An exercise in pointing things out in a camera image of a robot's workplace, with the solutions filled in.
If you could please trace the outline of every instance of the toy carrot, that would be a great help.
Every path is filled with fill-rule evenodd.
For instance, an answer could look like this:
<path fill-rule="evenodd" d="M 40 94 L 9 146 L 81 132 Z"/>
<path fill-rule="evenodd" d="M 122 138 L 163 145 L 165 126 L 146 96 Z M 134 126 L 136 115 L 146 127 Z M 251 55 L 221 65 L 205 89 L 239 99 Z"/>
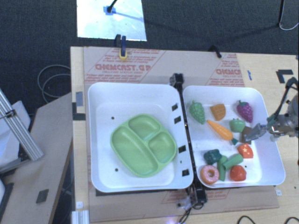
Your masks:
<path fill-rule="evenodd" d="M 208 124 L 225 140 L 232 140 L 233 133 L 222 125 L 207 119 Z"/>

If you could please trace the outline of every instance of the wooden table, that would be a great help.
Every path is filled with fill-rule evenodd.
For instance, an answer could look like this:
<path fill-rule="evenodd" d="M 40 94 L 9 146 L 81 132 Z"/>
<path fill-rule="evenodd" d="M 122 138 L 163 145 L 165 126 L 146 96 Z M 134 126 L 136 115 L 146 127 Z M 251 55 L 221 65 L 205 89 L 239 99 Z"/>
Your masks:
<path fill-rule="evenodd" d="M 285 91 L 285 84 L 278 80 L 276 71 L 292 70 L 293 75 L 284 75 L 285 80 L 292 76 L 298 79 L 298 60 L 296 56 L 286 55 L 258 55 L 237 54 L 244 84 L 258 90 L 266 105 L 268 114 L 276 111 L 281 97 Z M 76 92 L 84 90 L 84 67 L 83 48 L 71 48 L 71 73 L 72 73 L 72 101 L 76 102 Z M 295 91 L 289 92 L 292 99 Z M 85 113 L 85 103 L 77 106 L 77 113 Z M 86 157 L 86 126 L 81 120 L 73 121 L 73 146 L 74 146 L 74 169 L 75 169 L 75 201 L 76 211 L 89 209 L 88 199 L 88 174 Z M 276 187 L 281 196 L 278 197 L 279 208 L 267 210 L 236 211 L 214 214 L 202 214 L 189 216 L 188 224 L 197 223 L 236 223 L 240 216 L 250 216 L 257 224 L 282 224 L 290 217 L 298 217 L 299 214 L 299 172 L 298 172 L 298 139 L 281 137 L 277 141 L 279 152 L 285 168 L 285 181 Z M 151 219 L 137 219 L 125 221 L 101 222 L 107 224 L 161 224 L 176 223 L 179 217 L 161 217 Z"/>

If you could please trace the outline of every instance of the green toy vegetable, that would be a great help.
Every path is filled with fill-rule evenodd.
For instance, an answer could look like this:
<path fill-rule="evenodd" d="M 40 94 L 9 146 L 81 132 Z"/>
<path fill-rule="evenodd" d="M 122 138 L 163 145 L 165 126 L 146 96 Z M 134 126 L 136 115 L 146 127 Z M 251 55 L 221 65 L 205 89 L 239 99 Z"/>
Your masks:
<path fill-rule="evenodd" d="M 229 170 L 232 166 L 243 162 L 243 157 L 241 154 L 234 154 L 227 161 L 223 163 L 225 170 Z"/>
<path fill-rule="evenodd" d="M 217 162 L 217 169 L 219 171 L 219 180 L 224 181 L 225 180 L 225 168 L 223 166 L 223 163 L 228 160 L 227 156 L 222 155 L 222 157 Z"/>
<path fill-rule="evenodd" d="M 229 122 L 229 127 L 232 132 L 242 133 L 245 128 L 245 121 L 240 119 L 233 119 Z"/>
<path fill-rule="evenodd" d="M 204 154 L 204 159 L 209 165 L 216 163 L 221 157 L 222 155 L 220 154 L 219 149 L 209 150 Z"/>
<path fill-rule="evenodd" d="M 192 105 L 189 108 L 190 114 L 195 118 L 199 123 L 202 125 L 205 122 L 205 111 L 204 107 L 202 106 L 201 103 L 195 102 L 194 100 L 192 101 Z"/>

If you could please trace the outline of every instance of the red tomato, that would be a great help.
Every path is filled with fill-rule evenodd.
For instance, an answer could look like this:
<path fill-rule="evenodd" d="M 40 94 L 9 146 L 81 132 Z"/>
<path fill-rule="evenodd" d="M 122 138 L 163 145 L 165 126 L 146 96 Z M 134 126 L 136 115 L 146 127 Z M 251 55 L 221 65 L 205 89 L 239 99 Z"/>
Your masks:
<path fill-rule="evenodd" d="M 253 158 L 253 151 L 247 143 L 240 145 L 238 147 L 238 151 L 243 156 L 244 159 L 252 159 Z"/>
<path fill-rule="evenodd" d="M 236 182 L 246 179 L 246 171 L 241 165 L 235 165 L 230 170 L 230 178 Z"/>

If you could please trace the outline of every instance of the toy tomato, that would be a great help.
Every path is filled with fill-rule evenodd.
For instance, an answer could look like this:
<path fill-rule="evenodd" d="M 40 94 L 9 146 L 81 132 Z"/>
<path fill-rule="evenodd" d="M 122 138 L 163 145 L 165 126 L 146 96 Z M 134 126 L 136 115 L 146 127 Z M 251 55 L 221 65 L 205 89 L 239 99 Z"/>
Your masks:
<path fill-rule="evenodd" d="M 236 182 L 246 179 L 246 171 L 241 165 L 233 166 L 230 170 L 230 178 Z"/>
<path fill-rule="evenodd" d="M 248 143 L 240 145 L 238 147 L 238 151 L 244 159 L 252 159 L 253 158 L 253 151 L 252 151 L 251 147 L 248 145 Z"/>
<path fill-rule="evenodd" d="M 242 133 L 245 128 L 245 121 L 240 119 L 233 119 L 229 122 L 229 127 L 232 132 Z"/>

